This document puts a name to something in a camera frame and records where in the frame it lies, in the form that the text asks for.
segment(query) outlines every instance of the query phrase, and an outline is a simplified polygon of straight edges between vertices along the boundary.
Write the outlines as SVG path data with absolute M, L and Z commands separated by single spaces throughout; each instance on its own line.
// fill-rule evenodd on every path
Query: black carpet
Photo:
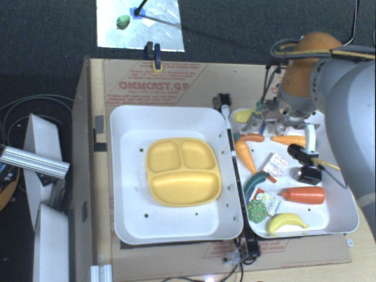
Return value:
M 284 38 L 324 31 L 341 42 L 350 37 L 355 0 L 179 0 L 184 53 L 163 52 L 169 61 L 260 63 Z M 376 0 L 360 0 L 355 43 L 373 46 Z M 74 98 L 85 55 L 142 59 L 142 51 L 96 46 L 96 0 L 0 0 L 0 108 L 34 94 Z M 69 116 L 59 106 L 25 104 L 10 122 L 46 114 L 59 125 L 65 160 L 70 159 Z M 11 134 L 22 147 L 26 122 Z M 0 281 L 32 280 L 33 232 L 26 194 L 0 212 Z

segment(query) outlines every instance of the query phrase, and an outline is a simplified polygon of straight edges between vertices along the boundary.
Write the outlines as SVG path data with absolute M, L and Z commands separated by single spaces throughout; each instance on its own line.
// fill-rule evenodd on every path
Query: red bottle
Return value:
M 281 195 L 291 202 L 304 204 L 322 204 L 325 200 L 324 188 L 313 187 L 292 187 L 286 189 Z

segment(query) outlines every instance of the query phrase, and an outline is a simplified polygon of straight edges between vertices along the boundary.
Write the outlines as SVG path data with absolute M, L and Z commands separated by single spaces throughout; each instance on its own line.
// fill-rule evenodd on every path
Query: cardboard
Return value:
M 223 256 L 234 250 L 231 240 L 147 247 L 120 242 L 113 228 L 109 115 L 121 104 L 210 107 L 218 93 L 231 94 L 231 110 L 249 108 L 262 92 L 264 66 L 164 62 L 163 72 L 153 73 L 148 61 L 87 59 L 85 64 L 73 112 L 77 281 L 85 280 L 91 264 L 112 264 L 117 282 L 230 272 Z M 82 222 L 84 202 L 88 218 Z M 261 256 L 244 270 L 351 261 L 342 234 L 259 243 Z

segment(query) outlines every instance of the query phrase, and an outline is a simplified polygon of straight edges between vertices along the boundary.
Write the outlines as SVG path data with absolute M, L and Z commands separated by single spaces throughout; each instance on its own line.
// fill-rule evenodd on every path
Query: small packet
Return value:
M 275 153 L 270 158 L 269 162 L 263 168 L 263 172 L 269 173 L 268 179 L 273 183 L 276 183 L 278 178 L 282 175 L 286 169 L 288 161 L 283 158 L 279 153 Z
M 250 201 L 252 200 L 261 200 L 265 204 L 269 216 L 275 215 L 280 204 L 279 199 L 275 198 L 274 196 L 258 187 L 256 187 L 252 193 Z

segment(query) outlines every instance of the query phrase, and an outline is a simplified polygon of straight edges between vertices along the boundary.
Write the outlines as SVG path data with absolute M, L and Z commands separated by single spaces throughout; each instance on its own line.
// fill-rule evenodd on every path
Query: orange carrot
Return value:
M 254 141 L 254 142 L 262 142 L 264 141 L 265 137 L 260 134 L 247 134 L 247 135 L 240 135 L 240 140 L 243 141 Z
M 278 136 L 271 137 L 271 139 L 275 142 L 282 143 L 285 145 L 298 144 L 303 147 L 306 146 L 306 137 L 304 136 Z
M 240 160 L 243 161 L 244 165 L 247 166 L 249 171 L 251 171 L 253 174 L 257 173 L 256 167 L 253 163 L 253 158 L 251 155 L 251 151 L 248 147 L 248 144 L 244 142 L 243 140 L 239 140 L 235 144 L 235 151 L 240 158 Z

